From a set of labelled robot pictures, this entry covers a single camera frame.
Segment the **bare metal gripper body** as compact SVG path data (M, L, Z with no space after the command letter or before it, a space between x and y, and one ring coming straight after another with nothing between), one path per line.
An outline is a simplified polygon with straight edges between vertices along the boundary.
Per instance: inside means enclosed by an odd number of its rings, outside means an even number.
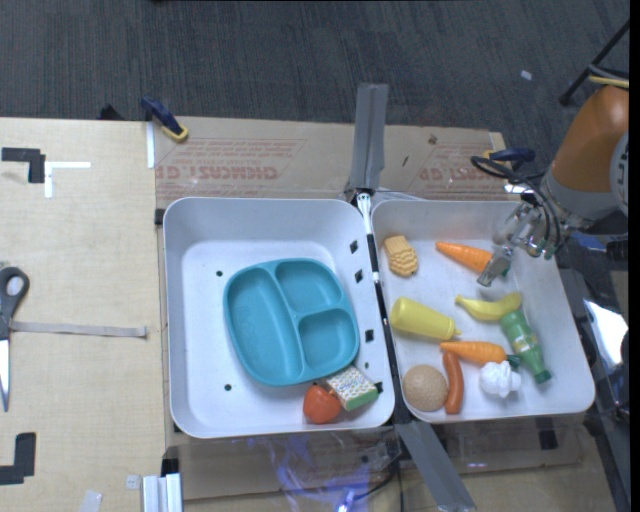
M499 225L496 246L522 248L532 257L551 259L559 247L559 220L552 208L521 201Z

